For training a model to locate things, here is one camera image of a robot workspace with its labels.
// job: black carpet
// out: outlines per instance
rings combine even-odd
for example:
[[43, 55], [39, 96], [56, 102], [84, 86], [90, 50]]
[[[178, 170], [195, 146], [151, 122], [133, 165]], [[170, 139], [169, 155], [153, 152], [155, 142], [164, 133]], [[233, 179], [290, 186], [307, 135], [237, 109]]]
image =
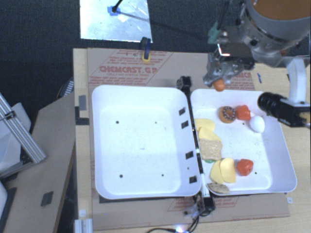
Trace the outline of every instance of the black carpet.
[[[153, 50], [214, 51], [207, 32], [223, 0], [147, 1]], [[240, 1], [229, 7], [225, 25], [234, 25]], [[80, 39], [79, 9], [79, 0], [0, 0], [0, 92], [11, 105], [22, 102], [31, 118], [56, 100], [72, 76], [73, 48], [138, 48], [136, 43]]]

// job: empty white tray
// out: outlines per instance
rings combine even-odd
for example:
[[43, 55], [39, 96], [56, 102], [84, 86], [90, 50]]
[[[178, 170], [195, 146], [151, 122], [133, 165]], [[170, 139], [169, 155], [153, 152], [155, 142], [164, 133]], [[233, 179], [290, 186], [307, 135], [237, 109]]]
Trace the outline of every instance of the empty white tray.
[[[285, 143], [280, 123], [258, 108], [259, 91], [198, 89], [191, 95], [194, 118], [208, 118], [215, 122], [215, 133], [221, 138], [222, 157], [230, 157], [237, 163], [250, 159], [254, 169], [248, 176], [237, 172], [235, 183], [225, 183], [229, 194], [244, 195], [293, 191], [297, 184], [296, 175]], [[252, 115], [262, 116], [265, 121], [263, 133], [254, 132], [248, 121], [235, 120], [226, 124], [220, 121], [218, 111], [222, 106], [233, 108], [246, 104]], [[207, 183], [212, 164], [202, 161]]]
[[107, 199], [192, 196], [201, 179], [186, 96], [102, 85], [92, 94], [95, 184]]

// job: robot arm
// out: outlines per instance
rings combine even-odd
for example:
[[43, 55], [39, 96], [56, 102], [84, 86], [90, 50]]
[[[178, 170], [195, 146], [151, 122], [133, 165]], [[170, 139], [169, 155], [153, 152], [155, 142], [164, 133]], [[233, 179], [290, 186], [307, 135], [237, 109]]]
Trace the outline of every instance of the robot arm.
[[233, 76], [251, 70], [255, 62], [286, 67], [288, 98], [264, 93], [258, 101], [267, 114], [291, 127], [310, 128], [310, 104], [305, 103], [306, 72], [310, 57], [285, 57], [284, 52], [310, 33], [311, 0], [246, 0], [235, 27], [221, 31], [214, 53], [208, 54], [204, 83], [230, 83]]

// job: toy donut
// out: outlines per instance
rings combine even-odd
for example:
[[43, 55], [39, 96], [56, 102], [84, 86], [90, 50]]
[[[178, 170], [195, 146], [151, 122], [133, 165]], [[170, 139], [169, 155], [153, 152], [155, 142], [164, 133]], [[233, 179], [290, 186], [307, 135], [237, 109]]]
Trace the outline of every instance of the toy donut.
[[220, 108], [219, 118], [221, 122], [232, 123], [237, 118], [237, 112], [230, 106], [224, 106]]

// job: white egg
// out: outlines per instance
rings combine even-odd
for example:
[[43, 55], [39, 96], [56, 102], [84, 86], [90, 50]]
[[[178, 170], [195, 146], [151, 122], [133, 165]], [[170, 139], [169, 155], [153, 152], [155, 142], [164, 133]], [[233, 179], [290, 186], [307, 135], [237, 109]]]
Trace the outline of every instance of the white egg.
[[251, 126], [251, 128], [257, 132], [257, 133], [262, 133], [264, 132], [264, 120], [261, 116], [253, 116], [250, 120], [249, 120], [249, 126]]

